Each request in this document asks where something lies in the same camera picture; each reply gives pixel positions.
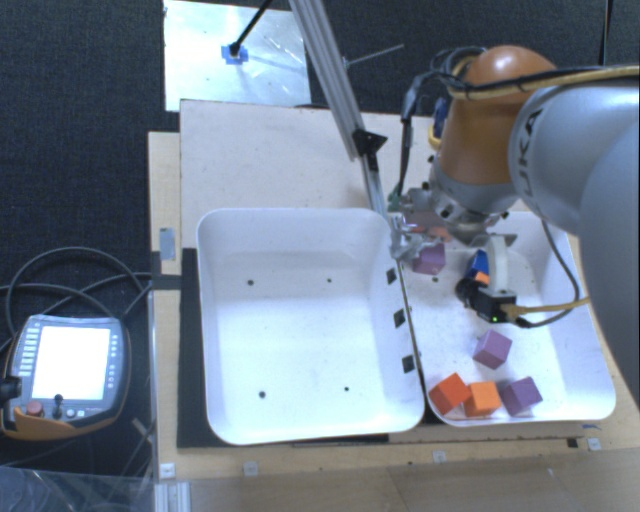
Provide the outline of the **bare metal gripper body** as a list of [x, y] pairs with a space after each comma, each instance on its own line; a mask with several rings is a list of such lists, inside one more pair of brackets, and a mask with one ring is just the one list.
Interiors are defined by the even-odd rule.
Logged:
[[502, 213], [471, 210], [440, 189], [411, 188], [401, 199], [404, 222], [412, 234], [442, 236], [444, 242], [457, 240], [464, 245], [482, 245], [477, 239], [502, 218]]

